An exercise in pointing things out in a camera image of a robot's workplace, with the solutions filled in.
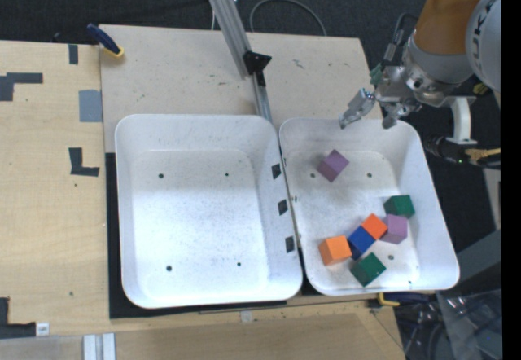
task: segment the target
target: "curved cable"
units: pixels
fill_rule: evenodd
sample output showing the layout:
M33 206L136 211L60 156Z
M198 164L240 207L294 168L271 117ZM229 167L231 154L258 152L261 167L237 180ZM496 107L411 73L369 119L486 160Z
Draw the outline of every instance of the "curved cable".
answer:
M321 29L322 29L322 33L324 36L327 36L327 31L326 31L326 27L324 27L324 24L322 23L322 21L320 20L320 18L318 17L318 15L316 15L309 7L305 6L302 2L298 2L296 0L262 0L260 2L258 2L253 8L252 8L252 11L250 12L250 29L252 31L252 33L255 32L255 29L253 28L253 16L255 15L255 12L256 10L261 6L261 5L264 5L266 4L267 2L289 2L291 4L295 4L301 8L303 8L304 10L306 10L309 14L311 14L311 16L318 22L318 24L320 25Z

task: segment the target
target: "blue cube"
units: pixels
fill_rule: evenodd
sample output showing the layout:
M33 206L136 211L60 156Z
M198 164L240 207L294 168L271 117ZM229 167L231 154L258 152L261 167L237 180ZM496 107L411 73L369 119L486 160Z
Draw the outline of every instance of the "blue cube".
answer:
M375 241L374 237L363 226L359 226L348 237L353 260L358 259Z

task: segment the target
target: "cube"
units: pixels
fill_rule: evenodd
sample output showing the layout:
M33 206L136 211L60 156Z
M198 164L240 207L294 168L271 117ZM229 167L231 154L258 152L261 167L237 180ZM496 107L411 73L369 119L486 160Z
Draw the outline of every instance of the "cube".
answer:
M387 268L372 252L359 261L352 269L351 273L357 278L358 282L365 287L373 280L378 278Z
M407 238L407 218L390 213L383 222L387 225L387 233L382 236L381 241L399 244Z
M333 150L324 160L320 162L317 171L329 182L333 182L336 177L349 164L344 156Z
M323 240L318 246L325 266L341 263L351 257L351 248L345 235Z
M414 206L409 195L391 196L385 201L383 207L387 214L401 215L405 218L411 218L414 215Z
M352 258L357 260L366 252L366 250L375 242L371 234L369 234L363 226L358 228L348 237L348 243L351 247Z
M371 213L361 224L374 239L379 239L387 232L387 225L376 215Z

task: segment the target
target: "white tray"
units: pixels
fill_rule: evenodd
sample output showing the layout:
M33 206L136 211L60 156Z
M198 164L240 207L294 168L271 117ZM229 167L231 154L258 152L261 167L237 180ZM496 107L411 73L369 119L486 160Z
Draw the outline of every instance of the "white tray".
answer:
M280 144L305 271L320 293L442 290L458 281L458 259L412 126L398 121L385 130L381 120L361 120L342 130L337 120L296 118L281 126ZM333 149L350 163L329 182L316 168ZM362 255L374 252L387 269L362 287L350 272L353 259L325 267L321 241L350 235L370 213L385 217L383 202L392 195L410 195L413 202L408 238L377 241Z
M115 140L122 282L135 305L282 301L299 291L287 187L283 173L274 176L278 137L267 120L132 115Z

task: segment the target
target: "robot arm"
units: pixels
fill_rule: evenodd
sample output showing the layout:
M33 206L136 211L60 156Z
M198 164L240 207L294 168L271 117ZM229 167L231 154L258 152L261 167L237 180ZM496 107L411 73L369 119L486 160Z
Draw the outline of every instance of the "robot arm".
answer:
M427 0L413 32L403 41L403 22L410 18L416 19L399 17L383 61L370 72L374 91L359 91L340 115L340 127L361 119L376 103L385 111L386 129L423 105L450 107L453 137L430 139L427 149L438 156L442 150L451 151L444 156L476 163L473 157L483 151L471 156L465 150L475 144L470 139L470 105L475 98L453 92L473 74L501 92L501 0ZM401 61L393 66L398 48Z

